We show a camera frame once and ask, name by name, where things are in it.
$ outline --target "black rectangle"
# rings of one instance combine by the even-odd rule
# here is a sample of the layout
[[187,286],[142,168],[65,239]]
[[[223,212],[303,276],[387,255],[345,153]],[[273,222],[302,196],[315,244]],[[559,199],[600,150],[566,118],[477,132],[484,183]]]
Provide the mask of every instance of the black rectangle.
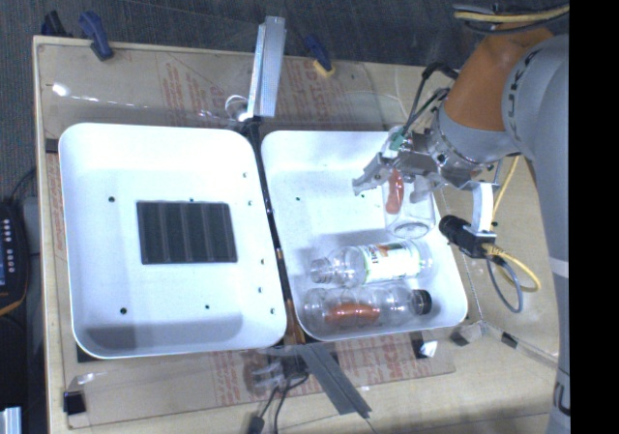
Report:
[[142,264],[237,262],[222,202],[137,202]]

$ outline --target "bottle label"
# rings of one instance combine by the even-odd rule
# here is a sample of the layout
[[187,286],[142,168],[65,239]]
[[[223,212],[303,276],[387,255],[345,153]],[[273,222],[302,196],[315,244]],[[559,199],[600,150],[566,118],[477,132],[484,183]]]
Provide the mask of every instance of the bottle label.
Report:
[[366,262],[365,283],[403,279],[419,274],[420,255],[416,247],[411,249],[405,244],[360,246]]

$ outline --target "black connector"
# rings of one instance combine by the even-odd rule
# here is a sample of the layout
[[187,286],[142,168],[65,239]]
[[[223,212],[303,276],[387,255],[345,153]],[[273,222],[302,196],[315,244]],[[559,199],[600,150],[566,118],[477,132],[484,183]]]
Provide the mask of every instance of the black connector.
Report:
[[262,417],[252,417],[248,434],[261,434],[264,429],[264,419]]
[[493,244],[494,234],[476,235],[466,229],[470,226],[464,219],[456,216],[445,216],[438,223],[438,229],[450,243],[459,247],[466,255],[473,259],[485,259],[486,251],[482,244]]

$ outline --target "robotic arm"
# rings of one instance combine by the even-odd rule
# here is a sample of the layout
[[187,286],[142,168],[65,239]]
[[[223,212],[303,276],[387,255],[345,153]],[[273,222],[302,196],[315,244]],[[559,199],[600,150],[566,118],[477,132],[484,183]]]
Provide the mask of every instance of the robotic arm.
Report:
[[568,56],[569,37],[553,36],[544,27],[488,35],[462,67],[431,126],[424,133],[407,126],[392,132],[364,174],[353,180],[358,194],[387,181],[395,168],[405,182],[422,175],[437,187],[472,191],[472,224],[444,217],[439,228],[462,251],[479,257],[484,256],[482,244],[494,235],[485,214],[492,192],[475,177],[507,155],[529,159],[540,198],[561,338],[547,434],[571,432]]

